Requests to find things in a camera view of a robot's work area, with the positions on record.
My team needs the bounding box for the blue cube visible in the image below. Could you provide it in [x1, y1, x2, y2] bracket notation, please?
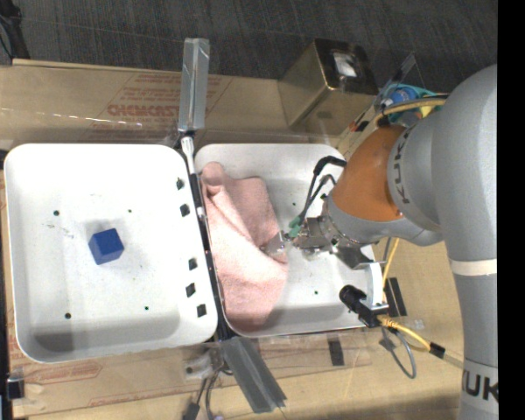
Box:
[87, 227, 126, 266]

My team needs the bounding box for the black cylinder on white bracket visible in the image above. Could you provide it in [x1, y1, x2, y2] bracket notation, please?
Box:
[338, 262, 390, 329]

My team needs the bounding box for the white plastic tray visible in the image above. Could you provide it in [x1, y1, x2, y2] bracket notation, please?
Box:
[3, 143, 220, 364]
[193, 143, 389, 339]

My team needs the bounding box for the brown cardboard box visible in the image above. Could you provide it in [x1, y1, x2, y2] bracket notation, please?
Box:
[278, 38, 380, 127]

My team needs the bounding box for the brown cardboard board red print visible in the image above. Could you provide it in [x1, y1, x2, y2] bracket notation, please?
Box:
[0, 58, 465, 420]

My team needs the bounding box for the pink towel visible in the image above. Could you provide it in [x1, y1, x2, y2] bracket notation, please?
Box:
[199, 160, 291, 330]

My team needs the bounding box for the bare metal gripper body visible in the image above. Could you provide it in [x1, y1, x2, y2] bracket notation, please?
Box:
[291, 214, 374, 271]

